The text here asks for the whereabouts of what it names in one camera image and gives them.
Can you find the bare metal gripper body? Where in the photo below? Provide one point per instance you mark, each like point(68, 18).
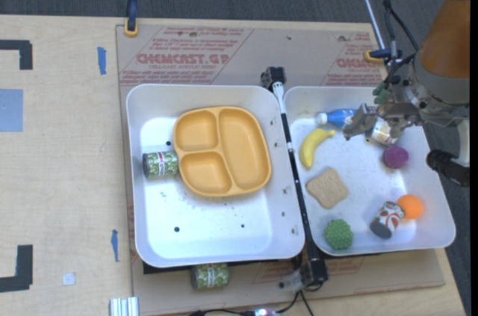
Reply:
point(405, 107)

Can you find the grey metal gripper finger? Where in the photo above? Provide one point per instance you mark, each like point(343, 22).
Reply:
point(396, 128)
point(359, 122)

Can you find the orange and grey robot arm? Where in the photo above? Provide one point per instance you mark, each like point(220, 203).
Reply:
point(446, 45)

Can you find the white and yellow can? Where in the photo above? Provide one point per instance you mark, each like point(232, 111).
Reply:
point(381, 133)

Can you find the blue and white bottle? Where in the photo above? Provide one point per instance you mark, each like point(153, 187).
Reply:
point(338, 117)

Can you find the purple grapes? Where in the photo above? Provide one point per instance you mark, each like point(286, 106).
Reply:
point(396, 157)

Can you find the white plastic tray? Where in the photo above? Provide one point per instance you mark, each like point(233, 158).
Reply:
point(209, 225)
point(366, 172)

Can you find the yellow banana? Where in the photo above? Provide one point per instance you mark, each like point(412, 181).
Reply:
point(309, 148)

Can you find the tan bread slice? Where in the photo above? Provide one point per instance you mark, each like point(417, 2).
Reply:
point(327, 188)

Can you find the thin black and white rod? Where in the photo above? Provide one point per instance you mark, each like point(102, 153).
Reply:
point(295, 165)

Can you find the orange ball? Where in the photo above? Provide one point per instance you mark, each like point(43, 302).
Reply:
point(411, 206)

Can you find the white can with orange print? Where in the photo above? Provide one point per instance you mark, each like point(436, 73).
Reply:
point(388, 219)

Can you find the green grapes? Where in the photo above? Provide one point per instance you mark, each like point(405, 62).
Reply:
point(338, 234)

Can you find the yellow divided plate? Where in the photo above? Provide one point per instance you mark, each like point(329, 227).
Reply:
point(235, 142)

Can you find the brown cardboard board red print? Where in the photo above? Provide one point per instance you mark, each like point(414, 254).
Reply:
point(231, 53)

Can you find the green and white can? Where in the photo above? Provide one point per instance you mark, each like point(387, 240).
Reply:
point(160, 164)
point(210, 275)

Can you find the black cylinder on white bracket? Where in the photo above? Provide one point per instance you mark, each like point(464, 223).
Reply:
point(448, 163)

